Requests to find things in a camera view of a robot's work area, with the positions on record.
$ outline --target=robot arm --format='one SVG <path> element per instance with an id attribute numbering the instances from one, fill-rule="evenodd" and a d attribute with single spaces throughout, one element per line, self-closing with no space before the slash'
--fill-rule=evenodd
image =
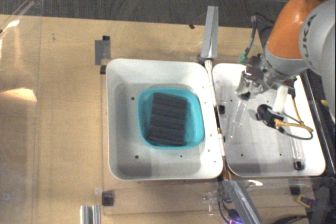
<path id="1" fill-rule="evenodd" d="M 272 29 L 263 55 L 252 56 L 236 93 L 253 98 L 281 85 L 293 87 L 306 69 L 322 76 L 335 117 L 335 0 L 290 0 Z"/>

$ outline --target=blue bowl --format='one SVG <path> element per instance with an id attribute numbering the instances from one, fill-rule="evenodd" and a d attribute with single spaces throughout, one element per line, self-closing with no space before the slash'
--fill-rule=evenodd
<path id="1" fill-rule="evenodd" d="M 153 96 L 155 93 L 164 93 L 187 100 L 184 146 L 152 145 L 146 137 L 152 113 Z M 198 98 L 191 92 L 182 88 L 149 88 L 138 96 L 138 125 L 140 135 L 147 146 L 164 150 L 180 150 L 197 146 L 204 139 L 204 123 L 201 105 Z"/>

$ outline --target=cable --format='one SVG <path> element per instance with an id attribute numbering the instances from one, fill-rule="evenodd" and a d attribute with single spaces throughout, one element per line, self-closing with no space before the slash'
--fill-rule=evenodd
<path id="1" fill-rule="evenodd" d="M 222 199 L 222 205 L 223 205 L 225 211 L 227 211 L 229 213 L 229 209 L 226 207 L 224 199 Z"/>
<path id="2" fill-rule="evenodd" d="M 296 221 L 299 221 L 303 218 L 308 218 L 308 216 L 291 216 L 291 217 L 285 217 L 285 218 L 281 218 L 275 222 L 273 222 L 272 224 L 290 224 L 290 223 L 294 223 Z"/>
<path id="3" fill-rule="evenodd" d="M 314 131 L 314 129 L 312 129 L 311 127 L 308 127 L 308 126 L 305 126 L 305 125 L 302 125 L 302 124 L 297 124 L 297 123 L 283 122 L 280 119 L 274 119 L 274 122 L 275 122 L 276 127 L 292 126 L 292 127 L 303 128 L 303 129 L 307 130 L 309 133 Z"/>
<path id="4" fill-rule="evenodd" d="M 220 206 L 220 201 L 218 201 L 218 208 L 219 208 L 219 213 L 220 215 L 222 216 L 222 218 L 224 219 L 224 221 L 227 223 L 227 224 L 230 224 L 230 222 L 224 217 L 223 215 L 223 212 L 222 212 L 222 207 Z"/>
<path id="5" fill-rule="evenodd" d="M 321 100 L 321 104 L 323 104 L 326 108 L 329 107 L 327 100 Z"/>
<path id="6" fill-rule="evenodd" d="M 259 12 L 254 12 L 253 15 L 259 16 L 263 18 L 265 21 L 269 22 L 270 24 L 275 24 L 275 21 L 272 19 L 267 18 L 264 14 L 259 13 Z"/>
<path id="7" fill-rule="evenodd" d="M 292 117 L 292 116 L 286 114 L 284 111 L 283 111 L 281 114 L 284 115 L 284 116 L 286 116 L 287 118 L 289 118 L 289 119 L 291 119 L 291 120 L 297 122 L 297 123 L 300 123 L 297 119 L 295 119 L 294 117 Z"/>
<path id="8" fill-rule="evenodd" d="M 198 20 L 201 18 L 201 17 L 204 17 L 206 15 L 206 13 L 202 13 L 201 15 L 197 16 L 196 18 L 194 18 L 189 25 L 190 29 L 194 29 L 195 26 L 194 24 L 195 23 L 198 23 Z"/>
<path id="9" fill-rule="evenodd" d="M 274 119 L 275 126 L 278 128 L 278 131 L 280 133 L 284 134 L 284 135 L 287 135 L 287 136 L 290 136 L 292 138 L 296 138 L 296 139 L 299 139 L 299 140 L 311 140 L 313 138 L 312 132 L 314 131 L 314 129 L 311 128 L 311 127 L 306 126 L 305 123 L 302 121 L 302 119 L 301 119 L 301 117 L 299 115 L 298 108 L 296 106 L 295 98 L 294 98 L 293 95 L 292 95 L 292 102 L 293 102 L 294 111 L 295 111 L 295 114 L 296 114 L 296 117 L 297 117 L 297 120 L 295 120 L 295 121 L 298 122 L 299 124 L 297 124 L 297 123 L 283 122 L 280 119 Z M 300 136 L 296 136 L 296 135 L 287 133 L 285 131 L 285 129 L 282 128 L 282 127 L 285 127 L 285 126 L 292 126 L 292 127 L 303 128 L 303 129 L 307 130 L 307 132 L 310 134 L 310 136 L 309 137 L 300 137 Z"/>
<path id="10" fill-rule="evenodd" d="M 251 34 L 250 42 L 248 46 L 246 47 L 245 51 L 239 56 L 239 60 L 238 60 L 238 63 L 241 63 L 241 64 L 245 62 L 247 55 L 253 46 L 254 37 L 256 35 L 256 30 L 257 30 L 257 16 L 256 15 L 253 15 L 251 17 L 251 22 L 252 22 L 252 34 Z"/>

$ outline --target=white tray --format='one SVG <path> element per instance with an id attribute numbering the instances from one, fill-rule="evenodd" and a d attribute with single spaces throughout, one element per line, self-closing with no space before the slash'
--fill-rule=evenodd
<path id="1" fill-rule="evenodd" d="M 274 105 L 275 90 L 268 90 L 257 95 L 255 99 L 250 99 L 246 103 L 245 113 L 240 120 L 242 125 L 233 122 L 239 102 L 235 90 L 244 69 L 243 65 L 229 63 L 220 63 L 213 69 L 217 103 L 226 107 L 226 112 L 220 120 L 226 137 L 225 154 L 230 170 L 241 177 L 321 175 L 326 168 L 326 163 L 316 131 L 313 132 L 313 139 L 302 141 L 289 138 L 267 127 L 262 121 L 256 120 L 255 114 L 259 105 L 267 104 L 270 107 Z M 295 88 L 299 114 L 304 123 L 315 130 L 299 77 L 295 82 Z M 285 112 L 296 117 L 290 95 L 286 98 Z M 307 131 L 297 127 L 291 127 L 290 132 L 295 135 L 309 136 Z M 293 146 L 297 148 L 299 155 L 302 155 L 305 166 L 303 170 L 295 170 L 293 167 Z"/>
<path id="2" fill-rule="evenodd" d="M 205 138 L 184 150 L 158 150 L 140 138 L 137 96 L 150 87 L 175 86 L 198 96 Z M 206 70 L 197 63 L 116 59 L 107 66 L 109 166 L 123 180 L 208 179 L 223 169 Z"/>

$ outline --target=yellow cable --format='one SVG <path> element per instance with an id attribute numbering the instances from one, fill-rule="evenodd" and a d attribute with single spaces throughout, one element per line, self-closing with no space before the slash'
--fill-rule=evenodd
<path id="1" fill-rule="evenodd" d="M 325 107 L 328 107 L 328 102 L 326 100 L 321 100 L 321 104 L 323 104 Z"/>
<path id="2" fill-rule="evenodd" d="M 292 127 L 298 127 L 298 128 L 303 128 L 303 129 L 306 129 L 308 132 L 313 132 L 314 129 L 311 128 L 311 127 L 308 127 L 308 126 L 305 126 L 304 122 L 302 121 L 300 115 L 299 115 L 299 111 L 298 111 L 298 108 L 296 106 L 296 102 L 295 102 L 295 99 L 294 97 L 292 96 L 292 102 L 293 102 L 293 106 L 294 106 L 294 111 L 295 111 L 295 114 L 296 114 L 296 117 L 298 118 L 298 121 L 300 124 L 297 124 L 297 123 L 289 123 L 289 122 L 283 122 L 282 120 L 280 119 L 274 119 L 274 123 L 275 123 L 275 126 L 276 127 L 282 127 L 282 126 L 292 126 Z"/>
<path id="3" fill-rule="evenodd" d="M 293 103 L 294 110 L 295 110 L 295 114 L 296 114 L 296 117 L 298 118 L 298 121 L 300 122 L 300 124 L 301 124 L 301 123 L 303 124 L 303 121 L 302 121 L 302 119 L 300 118 L 300 115 L 299 115 L 299 112 L 298 112 L 298 108 L 297 108 L 297 106 L 296 106 L 296 102 L 295 102 L 295 99 L 294 99 L 293 96 L 292 96 L 292 103 Z"/>
<path id="4" fill-rule="evenodd" d="M 310 133 L 314 131 L 314 129 L 312 129 L 311 127 L 308 127 L 308 126 L 305 126 L 305 125 L 302 125 L 302 124 L 297 124 L 297 123 L 283 122 L 280 119 L 274 119 L 274 122 L 275 122 L 276 127 L 292 126 L 292 127 L 298 127 L 298 128 L 306 129 Z"/>

